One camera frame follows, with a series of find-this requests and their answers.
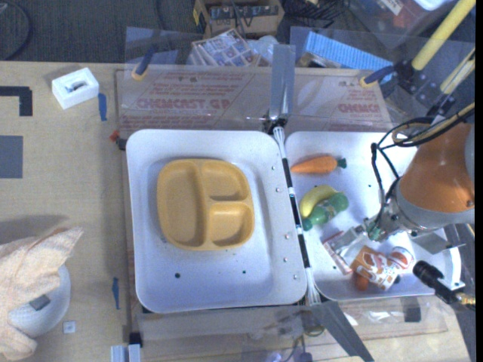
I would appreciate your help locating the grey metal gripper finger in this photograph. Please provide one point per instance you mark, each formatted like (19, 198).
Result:
(432, 242)
(348, 240)

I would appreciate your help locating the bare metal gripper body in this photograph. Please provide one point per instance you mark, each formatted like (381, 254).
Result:
(392, 221)

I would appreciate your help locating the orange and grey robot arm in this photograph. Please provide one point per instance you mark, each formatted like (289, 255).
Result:
(437, 172)

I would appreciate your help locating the red and white can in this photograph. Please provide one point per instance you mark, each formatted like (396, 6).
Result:
(403, 258)

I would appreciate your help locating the green plastic bottle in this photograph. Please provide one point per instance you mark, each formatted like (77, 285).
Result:
(328, 209)

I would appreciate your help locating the orange and white carton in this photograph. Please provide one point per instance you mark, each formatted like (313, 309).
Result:
(373, 266)

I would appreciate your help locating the orange sausage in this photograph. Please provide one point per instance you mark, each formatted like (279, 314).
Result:
(361, 283)

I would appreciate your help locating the yellow banana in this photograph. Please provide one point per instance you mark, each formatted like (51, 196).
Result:
(315, 196)

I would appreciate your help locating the white plastic tray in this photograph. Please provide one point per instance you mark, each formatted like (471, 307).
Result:
(362, 149)
(226, 277)

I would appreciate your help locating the orange carrot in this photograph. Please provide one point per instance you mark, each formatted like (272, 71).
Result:
(313, 165)

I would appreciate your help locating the yellow divided plate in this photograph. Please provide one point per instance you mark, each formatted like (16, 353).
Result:
(181, 202)

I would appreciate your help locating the blue foam block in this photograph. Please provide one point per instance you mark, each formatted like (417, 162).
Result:
(339, 51)

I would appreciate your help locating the brown cardboard board red print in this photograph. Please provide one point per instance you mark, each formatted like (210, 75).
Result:
(211, 100)

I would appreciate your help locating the brown cardboard box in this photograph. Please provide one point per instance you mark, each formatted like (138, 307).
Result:
(260, 21)

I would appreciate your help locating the small white square piece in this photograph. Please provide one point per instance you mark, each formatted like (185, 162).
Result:
(69, 327)

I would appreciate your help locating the white round bowl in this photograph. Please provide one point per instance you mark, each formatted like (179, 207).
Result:
(56, 307)

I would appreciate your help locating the white foam box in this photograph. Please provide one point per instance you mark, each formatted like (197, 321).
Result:
(81, 92)

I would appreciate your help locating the peach cloth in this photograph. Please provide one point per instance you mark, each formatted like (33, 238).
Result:
(26, 270)

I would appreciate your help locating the black cylinder on white bracket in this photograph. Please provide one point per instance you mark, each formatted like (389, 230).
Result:
(434, 279)

